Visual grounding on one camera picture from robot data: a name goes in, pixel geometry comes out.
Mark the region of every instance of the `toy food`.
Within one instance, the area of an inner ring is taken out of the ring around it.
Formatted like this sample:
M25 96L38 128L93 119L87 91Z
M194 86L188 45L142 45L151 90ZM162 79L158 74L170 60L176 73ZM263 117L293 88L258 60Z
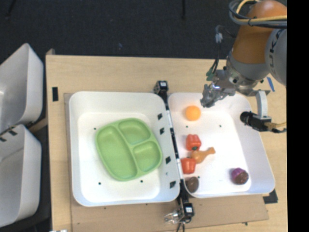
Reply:
M235 184L238 184L238 185L242 185L242 184L245 184L249 179L249 174L241 169L241 168L235 168L233 171L232 171L232 180Z
M185 146L187 150L199 150L201 145L202 142L200 141L199 137L196 134L187 135L185 140Z
M187 186L190 193L196 192L198 189L199 181L196 177L191 177L185 181L185 185Z
M191 158L194 158L197 163L201 163L206 158L206 156L210 154L215 154L215 153L216 151L214 150L214 147L210 147L208 150L205 150L205 151L195 150L195 151L192 151Z
M185 116L190 121L198 120L201 116L201 110L197 106L188 106L185 110Z
M182 158L181 160L183 173L184 174L193 174L195 171L195 166L197 164L194 158Z

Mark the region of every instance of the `toy tomato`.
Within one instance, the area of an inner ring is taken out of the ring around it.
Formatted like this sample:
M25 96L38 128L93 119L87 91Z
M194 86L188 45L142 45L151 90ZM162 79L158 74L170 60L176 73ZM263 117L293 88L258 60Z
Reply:
M201 145L202 142L200 141L199 137L196 134L187 135L187 138L185 140L185 146L187 150L199 150Z
M184 174L193 174L195 171L195 166L197 161L194 158L182 158L181 160L183 173Z

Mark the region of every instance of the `green divided plate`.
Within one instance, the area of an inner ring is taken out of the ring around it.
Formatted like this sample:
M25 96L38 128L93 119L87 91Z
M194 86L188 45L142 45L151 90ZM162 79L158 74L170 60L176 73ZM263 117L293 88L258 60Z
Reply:
M100 128L96 133L96 147L107 171L120 181L148 174L162 162L155 135L136 118L118 120Z

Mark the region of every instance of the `toy orange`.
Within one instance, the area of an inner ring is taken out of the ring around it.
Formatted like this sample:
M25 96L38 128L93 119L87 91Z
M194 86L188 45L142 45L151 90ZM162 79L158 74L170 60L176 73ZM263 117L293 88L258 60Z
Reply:
M201 110L197 106L188 106L185 110L185 116L188 120L198 120L201 116Z

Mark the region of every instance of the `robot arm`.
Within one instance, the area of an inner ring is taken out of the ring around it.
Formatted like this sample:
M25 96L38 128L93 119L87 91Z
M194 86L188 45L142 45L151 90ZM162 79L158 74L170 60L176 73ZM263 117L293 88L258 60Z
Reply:
M239 15L244 4L253 4L246 16ZM267 116L266 96L269 90L253 88L269 73L286 86L286 38L287 7L273 0L236 0L230 3L230 18L240 24L232 50L227 56L226 66L217 70L214 65L207 72L201 105L214 106L218 100L233 96L236 91L246 96L256 96L258 114L246 112L241 120L259 131L281 132L274 128ZM222 35L216 28L216 41Z

